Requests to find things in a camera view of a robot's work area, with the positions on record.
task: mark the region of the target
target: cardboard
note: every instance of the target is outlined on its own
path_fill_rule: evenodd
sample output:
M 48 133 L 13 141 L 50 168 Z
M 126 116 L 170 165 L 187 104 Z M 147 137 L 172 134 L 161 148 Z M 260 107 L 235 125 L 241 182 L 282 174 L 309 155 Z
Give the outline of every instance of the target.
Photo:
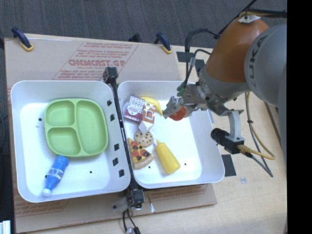
M 161 45 L 26 34 L 34 49 L 26 52 L 19 39 L 5 39 L 10 138 L 16 232 L 100 222 L 122 217 L 113 205 L 124 192 L 44 203 L 25 201 L 18 192 L 10 91 L 22 80 L 101 80 L 107 66 L 115 66 L 118 82 L 181 80 L 176 56 Z M 145 191 L 145 202 L 133 215 L 146 215 L 216 204 L 211 184 Z

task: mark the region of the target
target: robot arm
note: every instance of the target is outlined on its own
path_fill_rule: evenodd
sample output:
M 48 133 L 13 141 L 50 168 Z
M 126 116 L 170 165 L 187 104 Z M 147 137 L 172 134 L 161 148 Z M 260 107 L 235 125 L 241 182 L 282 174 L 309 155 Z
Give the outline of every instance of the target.
M 285 24 L 270 28 L 260 17 L 243 14 L 220 36 L 205 68 L 198 74 L 198 82 L 184 82 L 177 96 L 170 98 L 163 115 L 179 120 L 199 109 L 210 109 L 218 116 L 228 116 L 231 131 L 225 138 L 235 145 L 226 150 L 237 153 L 235 147 L 244 141 L 239 118 L 243 110 L 229 110 L 225 104 L 252 91 L 279 109 L 281 132 L 285 131 L 281 140 L 286 162 L 286 55 Z M 220 133 L 212 132 L 214 139 L 217 136 Z

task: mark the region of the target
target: gray floor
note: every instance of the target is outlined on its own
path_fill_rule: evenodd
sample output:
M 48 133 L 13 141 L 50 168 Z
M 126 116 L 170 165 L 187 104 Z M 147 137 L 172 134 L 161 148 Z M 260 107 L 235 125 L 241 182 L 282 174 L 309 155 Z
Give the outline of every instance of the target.
M 0 30 L 13 37 L 25 33 L 128 41 L 139 33 L 153 43 L 161 32 L 172 45 L 184 45 L 189 31 L 219 32 L 253 0 L 0 0 Z M 257 0 L 257 9 L 287 10 L 287 0 Z M 287 19 L 263 20 L 269 25 Z M 214 47 L 216 39 L 202 34 L 192 46 Z M 13 218 L 4 51 L 0 49 L 0 221 Z

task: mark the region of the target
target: yellow mustard bottle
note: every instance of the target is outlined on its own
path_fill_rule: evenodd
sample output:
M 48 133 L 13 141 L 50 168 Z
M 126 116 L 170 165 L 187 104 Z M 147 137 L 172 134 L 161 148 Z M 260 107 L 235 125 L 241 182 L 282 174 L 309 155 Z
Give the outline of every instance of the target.
M 156 151 L 167 174 L 172 174 L 181 167 L 165 143 L 157 140 Z

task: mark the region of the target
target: cookie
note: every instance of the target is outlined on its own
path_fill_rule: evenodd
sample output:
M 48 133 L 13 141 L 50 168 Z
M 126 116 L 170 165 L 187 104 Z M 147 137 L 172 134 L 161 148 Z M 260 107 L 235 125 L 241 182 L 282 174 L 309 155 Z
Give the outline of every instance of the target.
M 153 144 L 154 142 L 154 137 L 151 134 L 151 132 L 146 132 L 143 134 L 140 130 L 138 130 L 135 133 L 135 141 L 138 143 L 139 146 L 141 147 L 148 147 Z

